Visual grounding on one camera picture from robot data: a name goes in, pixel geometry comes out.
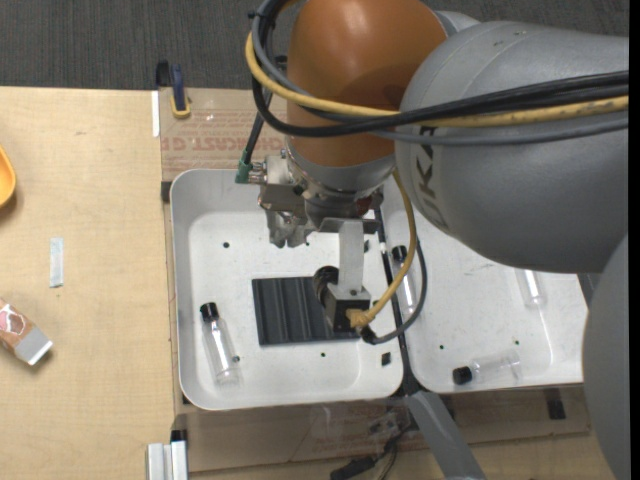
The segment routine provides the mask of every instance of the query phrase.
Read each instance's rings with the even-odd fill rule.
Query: gray carpet
[[[629,34],[629,0],[422,1],[482,21]],[[151,89],[157,61],[168,59],[192,87],[248,88],[247,11],[261,2],[0,0],[0,85]],[[279,24],[283,48],[290,22]]]

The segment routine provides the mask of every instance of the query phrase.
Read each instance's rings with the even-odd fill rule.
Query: green connector
[[[246,184],[249,183],[249,172],[251,171],[251,164],[245,163],[244,159],[247,157],[247,150],[242,150],[242,156],[238,160],[238,170],[236,171],[236,183]]]

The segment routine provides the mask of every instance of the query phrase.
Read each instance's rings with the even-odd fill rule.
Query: black vial cap
[[[202,306],[200,306],[200,313],[202,313],[202,319],[205,322],[213,322],[220,318],[220,313],[218,313],[218,306],[216,306],[215,302],[206,302]]]
[[[407,248],[404,245],[397,245],[391,249],[391,255],[393,256],[394,261],[403,263],[404,260],[407,259]]]
[[[171,437],[169,441],[174,443],[176,441],[186,441],[187,440],[187,431],[186,430],[172,430]]]
[[[453,382],[458,386],[466,384],[471,379],[473,379],[473,374],[471,373],[471,368],[468,366],[462,366],[453,370]]]

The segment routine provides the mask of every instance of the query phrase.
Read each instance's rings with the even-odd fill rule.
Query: wooden table
[[[34,368],[0,354],[0,478],[142,479],[174,418],[160,147],[148,92],[0,88],[17,173],[0,210],[0,294],[53,340]],[[64,238],[64,286],[49,240]],[[592,434],[477,445],[491,479],[613,478]],[[194,478],[326,479],[344,460]],[[375,478],[378,471],[361,478]],[[389,479],[442,475],[428,451]]]

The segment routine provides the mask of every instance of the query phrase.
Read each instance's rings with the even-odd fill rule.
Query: vial cap
[[[200,306],[200,313],[202,313],[202,319],[205,322],[213,322],[220,318],[220,313],[218,313],[218,306],[216,306],[215,302],[206,302],[202,306]]]
[[[453,382],[458,386],[466,384],[473,378],[471,368],[468,366],[462,366],[453,370]]]
[[[393,256],[394,261],[402,263],[407,259],[407,248],[404,245],[396,245],[391,249],[391,255]]]

